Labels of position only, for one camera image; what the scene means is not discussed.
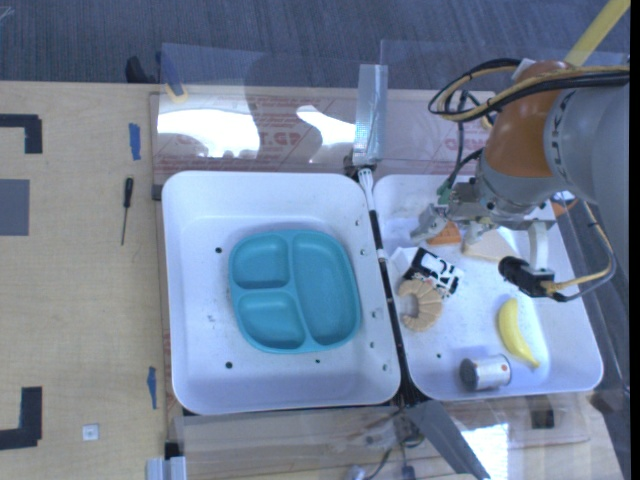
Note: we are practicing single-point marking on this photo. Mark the black and white carton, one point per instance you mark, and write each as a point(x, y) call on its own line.
point(435, 268)

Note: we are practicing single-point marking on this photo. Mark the silver can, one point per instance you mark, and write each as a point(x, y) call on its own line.
point(487, 373)

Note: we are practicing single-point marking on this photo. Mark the thin black and white rod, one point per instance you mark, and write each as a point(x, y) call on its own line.
point(384, 263)

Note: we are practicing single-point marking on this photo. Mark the orange toy pizza slice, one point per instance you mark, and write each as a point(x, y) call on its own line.
point(447, 238)

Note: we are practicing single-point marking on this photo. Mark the yellow banana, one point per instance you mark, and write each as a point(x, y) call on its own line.
point(512, 333)

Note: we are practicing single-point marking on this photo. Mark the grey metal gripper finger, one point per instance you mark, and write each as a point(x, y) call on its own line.
point(429, 225)
point(475, 235)

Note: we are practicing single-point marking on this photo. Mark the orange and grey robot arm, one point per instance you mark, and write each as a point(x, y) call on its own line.
point(575, 138)

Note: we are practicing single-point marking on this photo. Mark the black screwdriver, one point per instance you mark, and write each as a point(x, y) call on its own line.
point(127, 198)

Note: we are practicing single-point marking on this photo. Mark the tan toy croissant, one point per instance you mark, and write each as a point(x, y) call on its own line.
point(427, 308)

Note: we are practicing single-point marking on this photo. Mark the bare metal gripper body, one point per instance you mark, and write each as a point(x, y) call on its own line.
point(470, 205)

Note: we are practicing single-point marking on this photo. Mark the black cylinder on white bracket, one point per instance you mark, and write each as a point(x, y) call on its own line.
point(525, 274)

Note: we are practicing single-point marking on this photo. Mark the white plastic tray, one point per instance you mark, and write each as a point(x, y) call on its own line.
point(470, 328)
point(200, 293)

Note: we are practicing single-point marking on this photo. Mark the blue divided plate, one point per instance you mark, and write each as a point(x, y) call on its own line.
point(320, 288)

